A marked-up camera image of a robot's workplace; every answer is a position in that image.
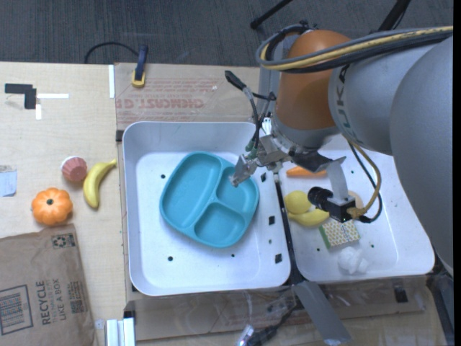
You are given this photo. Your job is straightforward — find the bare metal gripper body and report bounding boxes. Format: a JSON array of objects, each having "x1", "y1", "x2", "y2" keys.
[{"x1": 255, "y1": 134, "x2": 297, "y2": 169}]

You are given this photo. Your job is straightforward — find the orange carrot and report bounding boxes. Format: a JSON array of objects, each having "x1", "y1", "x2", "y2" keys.
[{"x1": 286, "y1": 166, "x2": 327, "y2": 179}]

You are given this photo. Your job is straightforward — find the blue divided plate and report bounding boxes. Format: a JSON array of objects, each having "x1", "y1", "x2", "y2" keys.
[{"x1": 158, "y1": 151, "x2": 260, "y2": 249}]

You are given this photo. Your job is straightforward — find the yellow lemon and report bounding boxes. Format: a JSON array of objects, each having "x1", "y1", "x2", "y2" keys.
[{"x1": 284, "y1": 190, "x2": 313, "y2": 215}]

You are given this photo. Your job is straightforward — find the small yellow banana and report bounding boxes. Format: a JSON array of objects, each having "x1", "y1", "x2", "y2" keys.
[{"x1": 287, "y1": 208, "x2": 331, "y2": 228}]

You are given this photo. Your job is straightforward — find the white plastic tray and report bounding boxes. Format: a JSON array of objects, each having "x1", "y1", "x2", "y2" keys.
[
  {"x1": 121, "y1": 120, "x2": 292, "y2": 297},
  {"x1": 276, "y1": 133, "x2": 436, "y2": 285}
]

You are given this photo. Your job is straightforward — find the yellow and green patterned carton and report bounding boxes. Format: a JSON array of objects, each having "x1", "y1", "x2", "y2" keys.
[{"x1": 318, "y1": 219, "x2": 362, "y2": 251}]

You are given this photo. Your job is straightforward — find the large yellow banana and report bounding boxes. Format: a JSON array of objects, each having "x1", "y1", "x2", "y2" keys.
[{"x1": 82, "y1": 158, "x2": 118, "y2": 210}]

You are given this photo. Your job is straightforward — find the pink cupcake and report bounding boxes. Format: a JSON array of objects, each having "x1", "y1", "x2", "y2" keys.
[{"x1": 61, "y1": 156, "x2": 89, "y2": 184}]

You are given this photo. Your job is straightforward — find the orange pumpkin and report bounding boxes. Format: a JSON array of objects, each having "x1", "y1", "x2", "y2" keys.
[{"x1": 31, "y1": 187, "x2": 74, "y2": 227}]

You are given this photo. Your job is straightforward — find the white translucent packet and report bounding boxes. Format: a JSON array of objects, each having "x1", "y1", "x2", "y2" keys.
[{"x1": 0, "y1": 164, "x2": 18, "y2": 198}]

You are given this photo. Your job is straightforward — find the brown paper bag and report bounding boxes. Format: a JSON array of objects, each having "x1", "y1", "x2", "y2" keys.
[{"x1": 0, "y1": 223, "x2": 97, "y2": 346}]

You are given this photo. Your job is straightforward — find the black cylinder on white bracket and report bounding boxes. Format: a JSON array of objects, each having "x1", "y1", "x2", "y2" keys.
[{"x1": 307, "y1": 156, "x2": 358, "y2": 223}]

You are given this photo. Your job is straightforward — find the black block with wires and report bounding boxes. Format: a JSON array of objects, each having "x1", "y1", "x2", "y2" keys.
[{"x1": 224, "y1": 70, "x2": 248, "y2": 91}]

